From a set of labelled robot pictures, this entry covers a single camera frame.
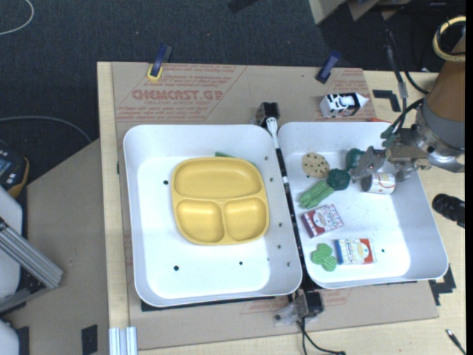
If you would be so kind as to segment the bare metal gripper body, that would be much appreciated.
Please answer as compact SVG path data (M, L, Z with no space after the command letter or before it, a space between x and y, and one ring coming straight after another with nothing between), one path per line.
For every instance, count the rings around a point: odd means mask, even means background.
M464 173L458 161L464 149L446 142L431 129L423 126L400 129L383 141L386 159L390 162L410 162L417 170L432 167L452 173Z

